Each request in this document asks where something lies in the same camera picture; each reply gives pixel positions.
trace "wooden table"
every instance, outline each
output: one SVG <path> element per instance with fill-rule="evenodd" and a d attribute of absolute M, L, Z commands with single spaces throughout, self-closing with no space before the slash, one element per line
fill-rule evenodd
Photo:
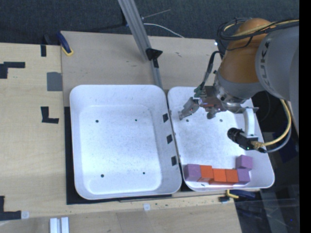
<path fill-rule="evenodd" d="M 131 35 L 63 35 L 71 46 L 82 38 L 89 41 L 73 48 L 72 57 L 60 46 L 46 46 L 46 56 L 41 56 L 40 45 L 0 43 L 0 64 L 25 62 L 25 68 L 8 68 L 7 79 L 0 79 L 0 196 L 5 196 L 5 211 L 27 211 L 30 217 L 0 221 L 0 232 L 47 232 L 49 218 L 61 216 L 69 216 L 70 232 L 140 232 L 141 227 L 149 232 L 241 232 L 233 201 L 218 201 L 222 192 L 66 204 L 64 107 L 70 89 L 80 83 L 149 84 L 153 79 Z M 94 38 L 101 43 L 93 44 L 96 51 L 87 45 Z M 158 62 L 165 90 L 197 86 L 209 56 L 217 49 L 213 40 L 150 36 L 150 41 L 153 48 L 163 51 Z M 214 66 L 219 64 L 216 58 Z M 94 78 L 92 67 L 105 78 Z M 63 91 L 48 91 L 47 73 L 62 74 Z M 59 118 L 58 123 L 42 123 L 43 106 L 49 107 L 50 118 Z M 143 210 L 145 203 L 150 204 L 150 211 Z"/>

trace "empty white tray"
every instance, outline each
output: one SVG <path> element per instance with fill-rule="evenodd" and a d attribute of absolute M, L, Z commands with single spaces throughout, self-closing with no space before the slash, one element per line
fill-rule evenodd
<path fill-rule="evenodd" d="M 74 183 L 88 200 L 165 195 L 182 182 L 162 89 L 79 85 L 70 93 Z"/>
<path fill-rule="evenodd" d="M 236 157 L 243 154 L 253 158 L 253 169 L 250 171 L 251 181 L 246 185 L 210 185 L 189 181 L 186 181 L 186 185 L 198 192 L 272 186 L 275 175 L 268 154 L 244 150 L 227 136 L 230 128 L 245 128 L 243 114 L 226 111 L 217 113 L 213 119 L 207 119 L 207 113 L 200 107 L 191 116 L 179 120 L 178 111 L 181 111 L 188 99 L 193 97 L 194 89 L 195 87 L 173 87 L 168 92 L 168 104 L 172 112 L 172 125 L 182 167 L 186 164 L 200 164 L 211 165 L 213 168 L 233 169 Z M 253 103 L 248 100 L 243 106 L 253 107 Z M 263 141 L 257 119 L 255 122 L 255 134 L 259 137 L 259 141 Z"/>

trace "orange block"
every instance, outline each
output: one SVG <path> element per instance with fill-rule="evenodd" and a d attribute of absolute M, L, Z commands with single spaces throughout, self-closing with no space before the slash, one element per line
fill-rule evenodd
<path fill-rule="evenodd" d="M 233 185 L 239 182 L 238 171 L 236 169 L 225 169 L 227 184 Z"/>
<path fill-rule="evenodd" d="M 227 178 L 225 175 L 225 169 L 213 168 L 214 179 L 210 180 L 209 184 L 226 184 Z"/>
<path fill-rule="evenodd" d="M 201 169 L 201 178 L 198 179 L 198 182 L 209 182 L 214 178 L 212 166 L 200 165 Z"/>

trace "purple block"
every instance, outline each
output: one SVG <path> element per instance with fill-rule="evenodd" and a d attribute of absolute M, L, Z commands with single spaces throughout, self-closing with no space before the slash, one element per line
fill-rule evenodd
<path fill-rule="evenodd" d="M 239 182 L 237 184 L 247 184 L 251 181 L 251 177 L 249 176 L 249 171 L 245 168 L 239 168 L 238 171 L 238 178 Z"/>
<path fill-rule="evenodd" d="M 201 168 L 198 164 L 187 164 L 184 167 L 185 181 L 198 181 L 201 178 Z"/>
<path fill-rule="evenodd" d="M 235 168 L 245 168 L 247 170 L 252 170 L 253 168 L 253 158 L 247 155 L 241 154 L 236 158 Z"/>

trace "block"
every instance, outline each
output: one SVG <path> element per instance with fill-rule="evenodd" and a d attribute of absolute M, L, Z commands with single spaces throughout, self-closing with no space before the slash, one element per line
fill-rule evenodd
<path fill-rule="evenodd" d="M 201 178 L 201 169 L 199 164 L 187 164 L 184 166 L 185 181 L 198 181 Z"/>
<path fill-rule="evenodd" d="M 214 178 L 212 166 L 200 165 L 200 169 L 201 169 L 201 178 L 199 178 L 198 182 L 209 182 Z"/>
<path fill-rule="evenodd" d="M 234 185 L 239 182 L 238 171 L 236 169 L 225 169 L 225 176 L 228 185 Z"/>
<path fill-rule="evenodd" d="M 225 176 L 225 169 L 213 168 L 214 179 L 210 180 L 209 184 L 226 184 L 227 178 Z"/>
<path fill-rule="evenodd" d="M 249 171 L 253 168 L 253 158 L 247 155 L 241 154 L 239 157 L 236 158 L 235 161 L 235 168 L 245 168 Z"/>
<path fill-rule="evenodd" d="M 239 182 L 237 184 L 247 184 L 251 181 L 249 171 L 245 168 L 238 168 L 238 177 L 239 177 Z"/>

